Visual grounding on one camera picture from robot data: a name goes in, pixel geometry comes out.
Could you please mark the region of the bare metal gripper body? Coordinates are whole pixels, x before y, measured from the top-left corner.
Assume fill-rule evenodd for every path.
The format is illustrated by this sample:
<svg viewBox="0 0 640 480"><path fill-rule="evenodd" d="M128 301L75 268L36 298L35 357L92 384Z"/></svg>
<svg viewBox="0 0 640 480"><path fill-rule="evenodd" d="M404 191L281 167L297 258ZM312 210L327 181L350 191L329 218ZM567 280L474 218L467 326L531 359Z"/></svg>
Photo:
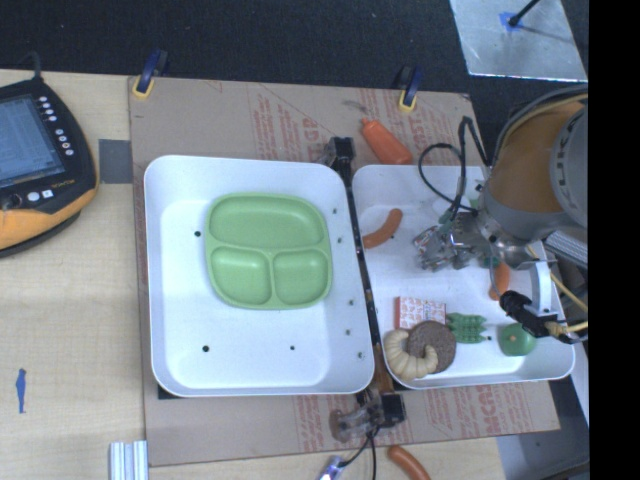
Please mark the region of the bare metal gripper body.
<svg viewBox="0 0 640 480"><path fill-rule="evenodd" d="M491 263L496 259L513 269L532 261L529 243L508 233L486 212L458 213L449 231L454 269L466 267L473 259Z"/></svg>

